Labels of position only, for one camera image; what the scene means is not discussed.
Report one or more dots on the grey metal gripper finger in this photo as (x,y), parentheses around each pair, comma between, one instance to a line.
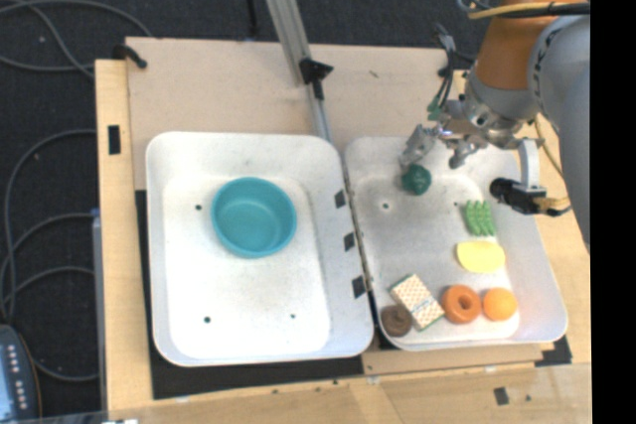
(463,153)
(420,144)

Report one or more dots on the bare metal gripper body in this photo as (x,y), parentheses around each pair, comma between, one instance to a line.
(479,124)

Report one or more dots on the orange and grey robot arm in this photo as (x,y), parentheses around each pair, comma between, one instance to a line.
(517,44)

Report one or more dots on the green broccoli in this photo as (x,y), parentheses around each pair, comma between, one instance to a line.
(416,180)

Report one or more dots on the green pea pods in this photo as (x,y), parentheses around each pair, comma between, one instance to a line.
(480,217)

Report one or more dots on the white plastic tray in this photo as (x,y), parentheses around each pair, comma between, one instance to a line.
(417,243)
(248,303)

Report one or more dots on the yellow crisp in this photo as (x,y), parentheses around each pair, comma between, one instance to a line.
(481,256)

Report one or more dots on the orange doughnut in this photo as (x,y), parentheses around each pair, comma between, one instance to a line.
(449,305)

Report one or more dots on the orange fruit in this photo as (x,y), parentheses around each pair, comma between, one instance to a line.
(499,304)

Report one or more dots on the white patterned carton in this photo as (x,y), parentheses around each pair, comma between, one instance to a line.
(416,302)

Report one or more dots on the brown doughnut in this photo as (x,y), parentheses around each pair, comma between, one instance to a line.
(396,321)

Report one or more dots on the teal bowl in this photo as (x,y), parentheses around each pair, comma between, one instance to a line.
(253,218)

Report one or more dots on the brown cardboard board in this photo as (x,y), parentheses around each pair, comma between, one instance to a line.
(223,84)

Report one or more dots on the black cylinder on white bracket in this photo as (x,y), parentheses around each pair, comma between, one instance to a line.
(517,194)

